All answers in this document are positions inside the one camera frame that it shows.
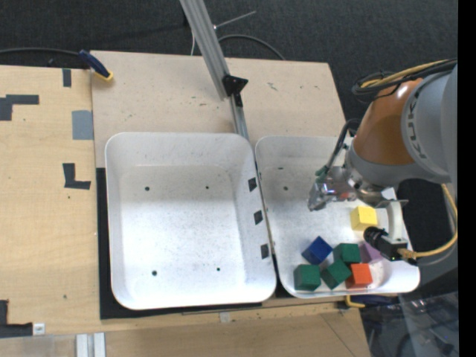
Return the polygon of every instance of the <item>wooden block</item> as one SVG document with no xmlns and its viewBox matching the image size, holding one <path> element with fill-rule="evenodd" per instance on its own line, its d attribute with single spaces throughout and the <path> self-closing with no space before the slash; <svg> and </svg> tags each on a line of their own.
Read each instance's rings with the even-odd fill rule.
<svg viewBox="0 0 476 357">
<path fill-rule="evenodd" d="M 364 231 L 378 224 L 377 212 L 370 206 L 358 206 L 350 212 L 350 225 L 354 230 Z"/>
<path fill-rule="evenodd" d="M 301 254 L 305 260 L 313 265 L 321 264 L 332 252 L 332 247 L 321 237 L 312 241 L 311 245 Z"/>
<path fill-rule="evenodd" d="M 352 272 L 346 264 L 342 260 L 337 259 L 333 264 L 321 272 L 321 279 L 330 289 L 334 289 L 344 282 L 350 275 L 352 275 Z"/>
<path fill-rule="evenodd" d="M 360 251 L 356 243 L 340 243 L 334 250 L 334 259 L 341 259 L 347 265 L 350 263 L 360 263 Z"/>
<path fill-rule="evenodd" d="M 345 281 L 348 289 L 363 289 L 372 284 L 372 273 L 368 263 L 351 263 L 350 271 L 352 275 Z"/>
<path fill-rule="evenodd" d="M 294 271 L 295 289 L 314 291 L 321 285 L 321 270 L 316 265 L 299 265 Z"/>
<path fill-rule="evenodd" d="M 363 242 L 358 246 L 360 251 L 361 262 L 363 263 L 375 263 L 382 260 L 383 256 L 380 251 L 373 248 L 367 242 Z"/>
</svg>

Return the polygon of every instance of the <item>metal bracket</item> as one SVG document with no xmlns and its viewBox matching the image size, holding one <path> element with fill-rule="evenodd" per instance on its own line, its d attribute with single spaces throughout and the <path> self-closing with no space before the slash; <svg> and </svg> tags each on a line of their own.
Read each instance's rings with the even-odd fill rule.
<svg viewBox="0 0 476 357">
<path fill-rule="evenodd" d="M 76 357 L 106 357 L 104 332 L 76 335 Z"/>
<path fill-rule="evenodd" d="M 227 96 L 231 96 L 239 94 L 243 88 L 246 86 L 246 83 L 248 83 L 248 80 L 244 78 L 239 78 L 239 77 L 234 77 L 232 75 L 225 75 L 223 77 L 223 86 L 225 87 L 225 91 Z"/>
</svg>

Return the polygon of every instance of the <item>gray tape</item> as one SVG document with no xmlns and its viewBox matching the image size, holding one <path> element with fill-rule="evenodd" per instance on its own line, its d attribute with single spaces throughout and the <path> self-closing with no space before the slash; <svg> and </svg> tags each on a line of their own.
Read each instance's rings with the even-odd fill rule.
<svg viewBox="0 0 476 357">
<path fill-rule="evenodd" d="M 62 85 L 63 87 L 71 87 L 71 70 L 68 68 L 62 70 Z"/>
<path fill-rule="evenodd" d="M 73 140 L 93 140 L 92 112 L 88 110 L 73 111 Z"/>
</svg>

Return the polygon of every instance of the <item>orange cube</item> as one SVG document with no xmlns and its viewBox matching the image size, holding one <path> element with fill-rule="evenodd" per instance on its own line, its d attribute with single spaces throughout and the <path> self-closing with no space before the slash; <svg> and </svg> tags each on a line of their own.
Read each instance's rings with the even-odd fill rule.
<svg viewBox="0 0 476 357">
<path fill-rule="evenodd" d="M 368 263 L 351 263 L 349 268 L 352 275 L 345 281 L 348 289 L 364 289 L 373 282 Z"/>
</svg>

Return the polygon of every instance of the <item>black tape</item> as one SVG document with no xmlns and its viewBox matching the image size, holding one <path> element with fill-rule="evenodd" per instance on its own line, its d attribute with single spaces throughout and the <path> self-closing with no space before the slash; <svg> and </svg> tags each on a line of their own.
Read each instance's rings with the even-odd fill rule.
<svg viewBox="0 0 476 357">
<path fill-rule="evenodd" d="M 69 68 L 62 70 L 62 86 L 71 87 L 71 69 Z"/>
<path fill-rule="evenodd" d="M 107 208 L 106 168 L 96 169 L 97 189 L 97 241 L 99 251 L 99 308 L 100 319 L 143 318 L 170 313 L 200 312 L 210 310 L 250 309 L 263 306 L 261 303 L 226 304 L 217 306 L 187 306 L 160 309 L 129 309 L 115 298 L 111 286 L 111 261 L 109 253 L 109 222 Z"/>
<path fill-rule="evenodd" d="M 254 224 L 258 225 L 263 220 L 263 212 L 261 210 L 254 214 Z"/>
<path fill-rule="evenodd" d="M 250 192 L 252 192 L 257 186 L 258 183 L 256 183 L 256 177 L 250 178 L 248 180 L 248 187 L 250 188 Z"/>
<path fill-rule="evenodd" d="M 0 327 L 7 325 L 8 300 L 0 300 Z"/>
<path fill-rule="evenodd" d="M 39 95 L 6 95 L 0 98 L 0 120 L 12 120 L 14 104 L 39 104 Z"/>
<path fill-rule="evenodd" d="M 261 245 L 261 259 L 269 257 L 269 246 L 265 243 Z"/>
<path fill-rule="evenodd" d="M 8 300 L 0 300 L 0 338 L 33 335 L 33 323 L 7 324 Z"/>
<path fill-rule="evenodd" d="M 87 190 L 91 187 L 90 181 L 76 181 L 76 167 L 73 163 L 64 163 L 62 168 L 65 173 L 65 187 Z"/>
</svg>

